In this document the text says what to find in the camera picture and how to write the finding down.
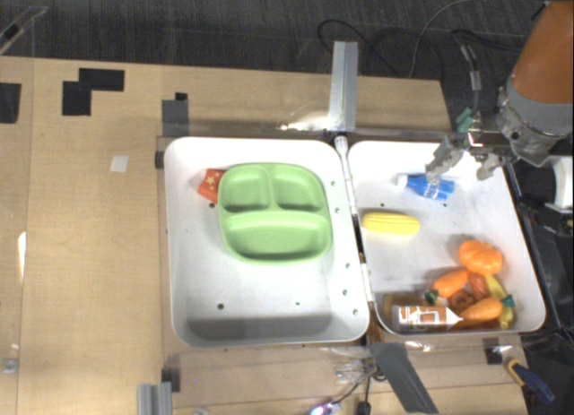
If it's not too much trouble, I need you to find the thin black and white rod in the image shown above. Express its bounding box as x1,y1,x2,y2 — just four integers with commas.
334,134,374,303

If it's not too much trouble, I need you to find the green divided plate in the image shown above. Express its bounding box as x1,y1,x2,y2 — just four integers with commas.
216,161,335,266

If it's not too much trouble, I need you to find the yellow corn cob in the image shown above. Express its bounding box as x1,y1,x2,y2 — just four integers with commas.
361,211,422,237

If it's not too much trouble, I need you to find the white plastic tray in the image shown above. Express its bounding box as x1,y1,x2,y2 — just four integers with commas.
347,139,548,339
161,135,372,350

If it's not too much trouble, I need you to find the yellow banana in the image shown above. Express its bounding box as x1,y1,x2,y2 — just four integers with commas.
483,274,515,331

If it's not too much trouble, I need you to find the orange carrot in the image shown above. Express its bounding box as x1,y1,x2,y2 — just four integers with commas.
423,268,472,307
457,294,517,326

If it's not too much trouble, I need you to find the brown biscuit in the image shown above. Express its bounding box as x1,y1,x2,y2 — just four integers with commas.
448,290,477,314

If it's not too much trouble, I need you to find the orange pumpkin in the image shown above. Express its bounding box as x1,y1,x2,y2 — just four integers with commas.
457,238,504,277

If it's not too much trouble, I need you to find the brown bottle with white label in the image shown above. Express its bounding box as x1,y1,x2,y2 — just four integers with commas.
390,304,465,333

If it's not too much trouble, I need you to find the red packet with yellow stars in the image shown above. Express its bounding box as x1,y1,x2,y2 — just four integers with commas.
197,168,227,203

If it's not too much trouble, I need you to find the red-brown sausage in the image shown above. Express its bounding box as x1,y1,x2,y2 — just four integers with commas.
467,272,490,302

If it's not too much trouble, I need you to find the blue bottle with white cap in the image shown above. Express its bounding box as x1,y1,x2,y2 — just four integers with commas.
395,172,457,202

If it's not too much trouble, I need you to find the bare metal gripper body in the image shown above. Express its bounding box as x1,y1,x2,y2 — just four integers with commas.
465,108,567,168

